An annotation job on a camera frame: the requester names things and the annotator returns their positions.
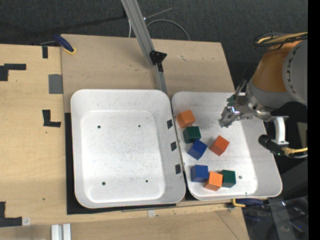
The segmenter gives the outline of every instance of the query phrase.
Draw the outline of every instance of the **yellow clamp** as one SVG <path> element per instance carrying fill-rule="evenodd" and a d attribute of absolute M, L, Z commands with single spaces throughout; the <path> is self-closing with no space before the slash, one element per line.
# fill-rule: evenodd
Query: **yellow clamp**
<path fill-rule="evenodd" d="M 67 54 L 70 54 L 70 55 L 74 55 L 76 53 L 76 48 L 72 47 L 73 48 L 73 52 L 69 51 L 68 49 L 66 48 L 63 48 L 63 50 L 67 53 Z"/>
<path fill-rule="evenodd" d="M 235 199 L 235 198 L 232 199 L 232 205 L 233 205 L 234 207 L 246 207 L 245 204 L 236 203 L 236 199 Z"/>

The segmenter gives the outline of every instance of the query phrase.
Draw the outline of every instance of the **black cable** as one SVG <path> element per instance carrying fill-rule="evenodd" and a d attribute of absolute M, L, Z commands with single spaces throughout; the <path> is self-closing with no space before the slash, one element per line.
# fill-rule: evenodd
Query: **black cable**
<path fill-rule="evenodd" d="M 184 32 L 184 34 L 186 35 L 188 40 L 191 41 L 190 36 L 188 35 L 187 31 L 182 26 L 180 26 L 178 23 L 171 21 L 171 20 L 168 20 L 168 19 L 155 19 L 155 20 L 149 22 L 146 25 L 146 27 L 148 28 L 151 24 L 156 23 L 156 22 L 167 22 L 167 23 L 171 23 L 173 25 L 176 25 L 178 28 L 180 28 Z"/>

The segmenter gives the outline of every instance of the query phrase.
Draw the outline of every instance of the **green cube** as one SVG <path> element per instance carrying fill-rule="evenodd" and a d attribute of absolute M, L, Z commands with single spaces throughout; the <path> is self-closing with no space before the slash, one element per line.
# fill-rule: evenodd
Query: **green cube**
<path fill-rule="evenodd" d="M 183 131 L 185 143 L 193 143 L 196 139 L 201 139 L 201 134 L 198 126 L 186 127 Z"/>
<path fill-rule="evenodd" d="M 222 187 L 231 188 L 236 184 L 236 173 L 233 170 L 222 170 Z"/>

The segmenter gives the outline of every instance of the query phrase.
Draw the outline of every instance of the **black tape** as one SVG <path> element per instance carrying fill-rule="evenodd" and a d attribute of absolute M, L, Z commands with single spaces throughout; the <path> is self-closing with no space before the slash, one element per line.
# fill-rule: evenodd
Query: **black tape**
<path fill-rule="evenodd" d="M 61 122 L 51 122 L 51 111 L 49 109 L 42 110 L 43 114 L 43 126 L 48 127 L 60 127 Z"/>
<path fill-rule="evenodd" d="M 6 202 L 0 202 L 0 228 L 22 226 L 22 217 L 6 218 Z"/>
<path fill-rule="evenodd" d="M 177 143 L 174 141 L 171 143 L 171 151 L 174 151 L 177 148 Z"/>
<path fill-rule="evenodd" d="M 4 66 L 0 66 L 0 81 L 8 81 L 9 71 Z"/>
<path fill-rule="evenodd" d="M 27 64 L 4 64 L 4 68 L 7 70 L 26 70 Z"/>
<path fill-rule="evenodd" d="M 48 47 L 47 46 L 42 46 L 42 58 L 48 59 Z"/>
<path fill-rule="evenodd" d="M 155 205 L 133 205 L 106 208 L 87 208 L 82 206 L 75 194 L 75 178 L 74 178 L 74 158 L 73 158 L 73 142 L 72 142 L 72 124 L 71 113 L 64 114 L 65 124 L 65 163 L 66 163 L 66 212 L 72 214 L 97 214 L 112 211 L 127 211 L 141 209 L 157 209 L 176 207 L 175 203 L 155 204 Z"/>
<path fill-rule="evenodd" d="M 189 188 L 188 188 L 188 181 L 187 181 L 187 175 L 185 171 L 182 171 L 183 173 L 183 178 L 184 178 L 184 183 L 185 183 L 185 195 L 184 195 L 184 199 L 186 201 L 198 201 L 198 199 L 196 199 L 190 192 Z"/>
<path fill-rule="evenodd" d="M 9 70 L 26 70 L 26 64 L 8 64 L 0 66 L 0 81 L 8 81 Z"/>

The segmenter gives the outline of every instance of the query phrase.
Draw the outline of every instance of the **white cable holder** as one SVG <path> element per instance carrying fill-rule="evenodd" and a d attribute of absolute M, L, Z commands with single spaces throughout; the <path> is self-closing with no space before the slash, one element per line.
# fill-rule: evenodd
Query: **white cable holder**
<path fill-rule="evenodd" d="M 167 54 L 155 51 L 137 0 L 121 0 L 121 2 L 146 62 L 150 67 L 154 68 L 157 87 L 160 91 L 167 94 L 165 76 L 161 63 Z M 159 55 L 159 59 L 157 60 L 151 58 L 151 56 L 154 57 L 155 53 Z"/>
<path fill-rule="evenodd" d="M 288 145 L 286 141 L 286 124 L 285 120 L 288 116 L 273 116 L 271 120 L 275 126 L 275 138 L 272 141 L 278 145 Z"/>

